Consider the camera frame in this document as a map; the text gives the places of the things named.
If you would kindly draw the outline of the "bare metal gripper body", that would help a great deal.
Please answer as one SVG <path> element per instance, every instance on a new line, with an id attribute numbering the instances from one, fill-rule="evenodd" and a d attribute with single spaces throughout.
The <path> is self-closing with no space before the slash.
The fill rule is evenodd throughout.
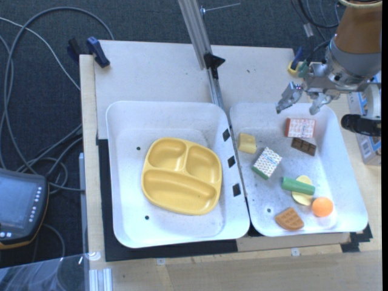
<path id="1" fill-rule="evenodd" d="M 376 75 L 359 75 L 334 62 L 311 63 L 303 80 L 306 93 L 324 93 L 327 95 L 362 92 Z"/>

